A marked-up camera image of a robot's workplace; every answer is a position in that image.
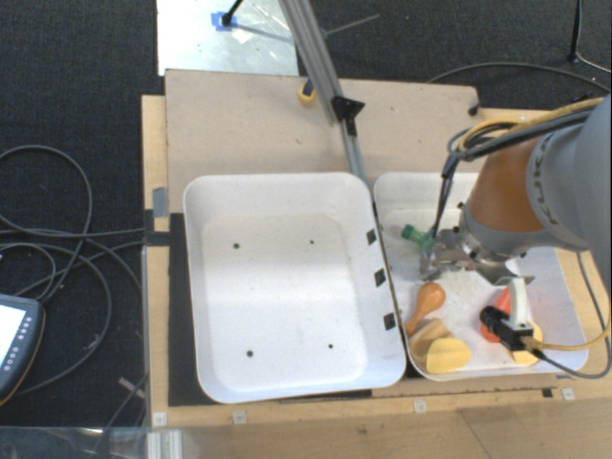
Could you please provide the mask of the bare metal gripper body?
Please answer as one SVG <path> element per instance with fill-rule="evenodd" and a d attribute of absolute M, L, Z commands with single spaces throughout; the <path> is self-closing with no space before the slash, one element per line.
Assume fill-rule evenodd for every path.
<path fill-rule="evenodd" d="M 518 277 L 507 265 L 510 257 L 497 254 L 460 229 L 442 229 L 433 242 L 431 269 L 446 272 L 472 271 L 493 286 L 507 285 Z"/>

